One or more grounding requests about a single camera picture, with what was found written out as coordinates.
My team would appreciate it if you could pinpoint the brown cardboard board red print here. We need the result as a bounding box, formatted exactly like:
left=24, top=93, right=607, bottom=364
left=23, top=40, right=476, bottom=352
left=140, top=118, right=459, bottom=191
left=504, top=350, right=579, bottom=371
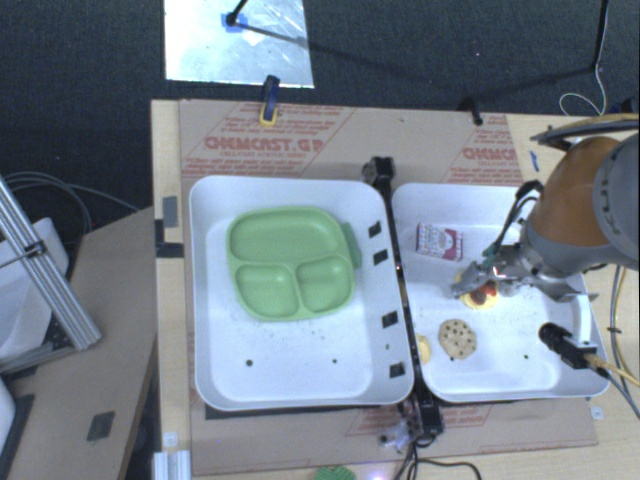
left=178, top=98, right=600, bottom=477

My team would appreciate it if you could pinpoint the white plastic tray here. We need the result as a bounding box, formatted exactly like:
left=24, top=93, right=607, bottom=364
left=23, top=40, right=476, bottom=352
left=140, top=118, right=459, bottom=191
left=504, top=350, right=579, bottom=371
left=391, top=182, right=612, bottom=404
left=188, top=174, right=416, bottom=412

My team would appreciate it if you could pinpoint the brown chocolate chip biscuit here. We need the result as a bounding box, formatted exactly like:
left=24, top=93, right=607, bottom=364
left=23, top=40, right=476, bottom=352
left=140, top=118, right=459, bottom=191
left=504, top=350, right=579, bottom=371
left=437, top=318, right=478, bottom=361

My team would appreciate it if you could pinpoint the thin black rod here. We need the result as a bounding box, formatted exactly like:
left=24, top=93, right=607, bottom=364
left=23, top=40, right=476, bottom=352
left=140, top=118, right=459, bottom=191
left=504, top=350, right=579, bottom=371
left=378, top=176, right=429, bottom=412

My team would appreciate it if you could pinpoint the green divided plate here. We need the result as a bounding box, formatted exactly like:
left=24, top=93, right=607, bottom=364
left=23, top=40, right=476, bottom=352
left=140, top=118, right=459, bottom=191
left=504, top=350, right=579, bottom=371
left=225, top=206, right=364, bottom=324

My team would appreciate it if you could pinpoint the pink and white carton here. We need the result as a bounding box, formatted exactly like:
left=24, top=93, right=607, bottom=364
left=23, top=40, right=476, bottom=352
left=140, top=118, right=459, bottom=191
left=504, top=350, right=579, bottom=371
left=414, top=222, right=465, bottom=262

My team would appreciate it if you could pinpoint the pale yellow round toy food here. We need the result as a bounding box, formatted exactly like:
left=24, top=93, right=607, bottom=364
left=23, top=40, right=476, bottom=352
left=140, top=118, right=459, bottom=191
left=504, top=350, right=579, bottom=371
left=414, top=333, right=433, bottom=366

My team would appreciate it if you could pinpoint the yellow and red pizza slice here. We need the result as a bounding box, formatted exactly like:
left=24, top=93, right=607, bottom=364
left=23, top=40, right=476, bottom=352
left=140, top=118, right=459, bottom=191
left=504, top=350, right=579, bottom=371
left=459, top=283, right=500, bottom=312

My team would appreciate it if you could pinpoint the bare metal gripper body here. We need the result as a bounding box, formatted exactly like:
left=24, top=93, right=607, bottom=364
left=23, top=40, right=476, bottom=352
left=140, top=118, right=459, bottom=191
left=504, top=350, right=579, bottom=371
left=478, top=243, right=545, bottom=285

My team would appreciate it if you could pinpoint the green ribbed object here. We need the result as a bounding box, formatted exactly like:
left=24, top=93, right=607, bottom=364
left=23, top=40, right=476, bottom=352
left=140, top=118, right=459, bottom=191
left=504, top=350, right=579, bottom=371
left=314, top=465, right=358, bottom=480

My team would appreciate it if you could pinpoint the black cylinder on white bracket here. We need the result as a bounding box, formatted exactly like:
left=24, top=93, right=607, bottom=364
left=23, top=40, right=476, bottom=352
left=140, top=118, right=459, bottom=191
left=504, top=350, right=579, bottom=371
left=538, top=287, right=600, bottom=370

